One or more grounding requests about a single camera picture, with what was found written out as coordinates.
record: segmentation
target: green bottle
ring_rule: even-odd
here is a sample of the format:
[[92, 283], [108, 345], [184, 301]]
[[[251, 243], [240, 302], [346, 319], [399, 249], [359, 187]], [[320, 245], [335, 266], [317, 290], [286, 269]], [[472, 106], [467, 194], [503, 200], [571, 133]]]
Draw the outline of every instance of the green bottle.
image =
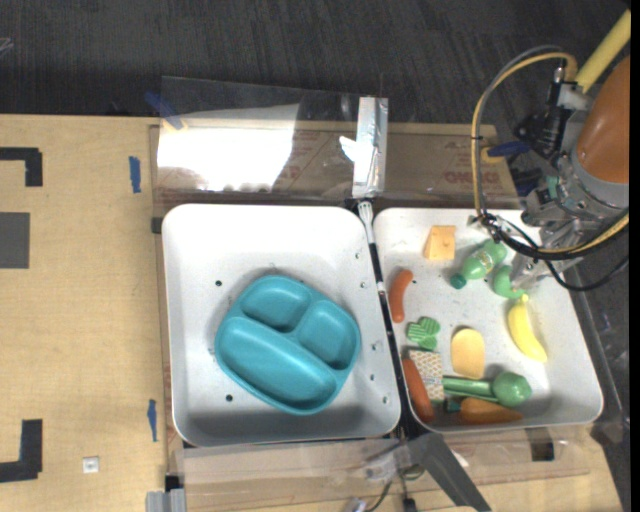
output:
[[463, 288], [470, 279], [483, 279], [507, 256], [507, 248], [500, 242], [487, 240], [462, 264], [462, 270], [451, 277], [451, 286]]

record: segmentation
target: black corner marker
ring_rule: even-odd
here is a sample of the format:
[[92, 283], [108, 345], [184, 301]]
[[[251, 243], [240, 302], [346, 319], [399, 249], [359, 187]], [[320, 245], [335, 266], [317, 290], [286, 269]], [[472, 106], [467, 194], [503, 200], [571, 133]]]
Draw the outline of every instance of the black corner marker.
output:
[[0, 160], [23, 160], [25, 186], [42, 186], [42, 153], [38, 148], [0, 147]]
[[0, 483], [35, 480], [42, 471], [42, 420], [22, 420], [20, 459], [0, 463]]

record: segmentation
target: teal plate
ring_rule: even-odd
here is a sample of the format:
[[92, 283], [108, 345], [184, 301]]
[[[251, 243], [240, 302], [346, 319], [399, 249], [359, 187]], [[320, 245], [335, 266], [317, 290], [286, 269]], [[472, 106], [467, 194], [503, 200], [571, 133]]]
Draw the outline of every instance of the teal plate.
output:
[[235, 301], [215, 338], [222, 370], [244, 389], [295, 415], [326, 408], [360, 351], [354, 318], [317, 290], [266, 276]]

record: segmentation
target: yellow pole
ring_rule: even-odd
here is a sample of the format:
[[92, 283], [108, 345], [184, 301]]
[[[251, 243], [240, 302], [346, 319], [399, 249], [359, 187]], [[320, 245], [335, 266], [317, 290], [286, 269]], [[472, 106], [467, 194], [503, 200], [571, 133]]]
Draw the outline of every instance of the yellow pole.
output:
[[627, 9], [578, 71], [576, 82], [582, 86], [583, 92], [587, 92], [596, 83], [629, 39], [631, 39], [631, 10]]

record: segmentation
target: wooden surface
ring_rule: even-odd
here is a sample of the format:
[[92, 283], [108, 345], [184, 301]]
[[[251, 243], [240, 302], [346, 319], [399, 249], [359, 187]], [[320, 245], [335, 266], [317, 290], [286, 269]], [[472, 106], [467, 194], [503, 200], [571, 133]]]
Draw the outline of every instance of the wooden surface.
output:
[[[0, 269], [0, 462], [18, 458], [20, 423], [43, 420], [37, 480], [0, 484], [0, 511], [144, 510], [167, 452], [149, 176], [153, 119], [0, 116], [0, 146], [37, 147], [44, 186], [0, 162], [0, 211], [31, 214], [27, 270]], [[129, 156], [140, 159], [134, 194]], [[147, 418], [157, 407], [158, 441]], [[621, 510], [606, 460], [584, 437], [577, 476], [482, 485], [493, 510]], [[82, 458], [100, 457], [84, 474]], [[442, 491], [421, 509], [451, 507]], [[260, 509], [341, 512], [345, 501]], [[397, 496], [378, 509], [401, 510]]]

